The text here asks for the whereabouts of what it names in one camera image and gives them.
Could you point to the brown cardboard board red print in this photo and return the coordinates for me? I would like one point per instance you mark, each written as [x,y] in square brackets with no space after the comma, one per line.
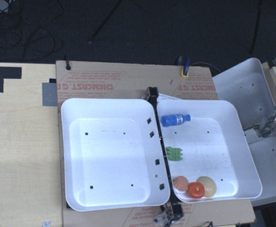
[128,79]

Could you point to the blue plastic bottle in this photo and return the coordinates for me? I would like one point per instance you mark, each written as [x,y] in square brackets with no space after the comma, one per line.
[172,120]

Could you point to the thin black rod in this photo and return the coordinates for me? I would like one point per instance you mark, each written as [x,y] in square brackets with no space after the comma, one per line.
[162,148]

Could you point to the white plastic tray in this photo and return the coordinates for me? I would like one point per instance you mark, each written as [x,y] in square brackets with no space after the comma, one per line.
[109,155]
[206,150]

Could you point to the green pea pods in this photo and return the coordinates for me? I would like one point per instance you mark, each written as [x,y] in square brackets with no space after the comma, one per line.
[174,154]

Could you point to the pink scallop shell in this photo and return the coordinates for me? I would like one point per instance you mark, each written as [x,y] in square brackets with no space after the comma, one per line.
[180,183]

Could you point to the red tomato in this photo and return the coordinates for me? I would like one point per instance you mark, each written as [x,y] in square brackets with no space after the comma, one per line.
[196,190]

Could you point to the beige round bun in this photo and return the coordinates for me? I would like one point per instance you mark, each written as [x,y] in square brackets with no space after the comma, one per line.
[209,185]

